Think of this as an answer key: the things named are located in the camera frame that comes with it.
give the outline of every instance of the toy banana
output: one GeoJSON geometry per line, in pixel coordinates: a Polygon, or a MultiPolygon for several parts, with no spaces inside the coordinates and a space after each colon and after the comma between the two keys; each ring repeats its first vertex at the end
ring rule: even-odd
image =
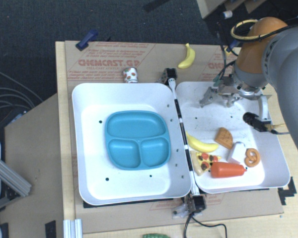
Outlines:
{"type": "Polygon", "coordinates": [[[210,152],[214,152],[219,147],[219,145],[216,143],[204,143],[196,139],[195,137],[191,136],[187,132],[185,132],[185,134],[187,136],[189,146],[198,152],[210,153],[210,152]]]}
{"type": "Polygon", "coordinates": [[[186,69],[193,64],[194,59],[195,59],[195,51],[193,48],[190,47],[189,43],[185,45],[187,47],[187,56],[185,59],[179,63],[178,68],[180,69],[186,69]]]}

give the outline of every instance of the blue object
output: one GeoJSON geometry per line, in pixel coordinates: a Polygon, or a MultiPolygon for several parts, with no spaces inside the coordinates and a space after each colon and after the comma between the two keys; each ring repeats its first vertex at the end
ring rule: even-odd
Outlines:
{"type": "Polygon", "coordinates": [[[164,119],[150,111],[121,111],[105,124],[109,159],[124,170],[159,168],[171,154],[169,131],[164,119]]]}
{"type": "Polygon", "coordinates": [[[75,46],[80,50],[84,50],[88,47],[88,43],[89,41],[96,41],[98,36],[98,31],[97,30],[90,30],[88,32],[88,34],[86,34],[86,36],[79,42],[77,43],[75,46]]]}

